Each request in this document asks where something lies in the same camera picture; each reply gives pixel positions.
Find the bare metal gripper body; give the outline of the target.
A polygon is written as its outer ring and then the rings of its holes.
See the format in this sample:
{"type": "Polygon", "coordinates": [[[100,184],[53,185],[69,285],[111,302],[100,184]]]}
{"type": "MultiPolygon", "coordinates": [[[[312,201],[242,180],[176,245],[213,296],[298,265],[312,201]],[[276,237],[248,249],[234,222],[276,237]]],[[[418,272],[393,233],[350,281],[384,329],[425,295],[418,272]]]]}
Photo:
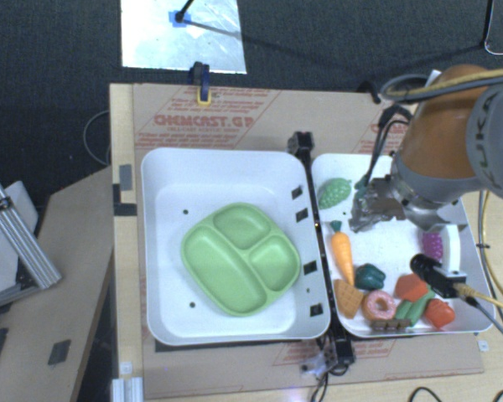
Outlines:
{"type": "Polygon", "coordinates": [[[409,220],[419,229],[438,229],[449,222],[439,210],[461,196],[461,181],[426,176],[385,176],[371,180],[371,213],[383,220],[409,220]]]}

